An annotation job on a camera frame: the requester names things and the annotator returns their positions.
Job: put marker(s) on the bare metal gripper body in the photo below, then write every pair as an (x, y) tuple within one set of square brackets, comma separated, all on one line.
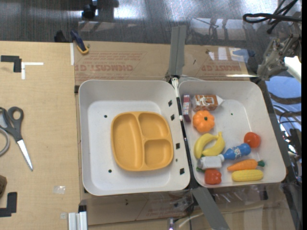
[(279, 48)]

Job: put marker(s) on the red tomato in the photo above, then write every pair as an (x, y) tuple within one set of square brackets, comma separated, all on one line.
[(252, 140)]

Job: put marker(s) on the yellow corn cob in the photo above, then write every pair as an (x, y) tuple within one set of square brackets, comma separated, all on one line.
[(247, 175)]

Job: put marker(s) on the orange divided plate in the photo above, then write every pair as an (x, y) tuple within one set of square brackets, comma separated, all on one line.
[(127, 140)]

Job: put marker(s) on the brown cardboard board red print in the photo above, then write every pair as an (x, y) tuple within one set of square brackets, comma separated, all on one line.
[(110, 66)]

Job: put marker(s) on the white and grey carton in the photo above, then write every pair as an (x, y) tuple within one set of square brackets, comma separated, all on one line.
[(210, 162)]

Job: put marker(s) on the orange pumpkin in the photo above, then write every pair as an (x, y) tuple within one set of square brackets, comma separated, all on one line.
[(203, 121)]

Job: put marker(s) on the blue and white bottle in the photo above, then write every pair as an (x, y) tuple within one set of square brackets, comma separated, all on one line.
[(236, 152)]

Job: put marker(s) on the yellow banana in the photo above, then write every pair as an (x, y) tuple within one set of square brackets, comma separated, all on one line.
[(217, 147)]

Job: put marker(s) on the orange carrot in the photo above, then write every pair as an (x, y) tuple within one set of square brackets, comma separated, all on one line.
[(242, 165)]

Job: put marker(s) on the red bell pepper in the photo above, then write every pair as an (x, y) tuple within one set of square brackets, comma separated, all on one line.
[(213, 176)]

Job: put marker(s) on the white plastic tray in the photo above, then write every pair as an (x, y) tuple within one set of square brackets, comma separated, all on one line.
[(239, 118), (96, 138)]

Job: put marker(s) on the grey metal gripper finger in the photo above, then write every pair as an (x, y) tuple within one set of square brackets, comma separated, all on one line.
[(265, 72), (279, 69)]

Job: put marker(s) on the orange and white carton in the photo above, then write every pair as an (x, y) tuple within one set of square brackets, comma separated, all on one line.
[(204, 102)]

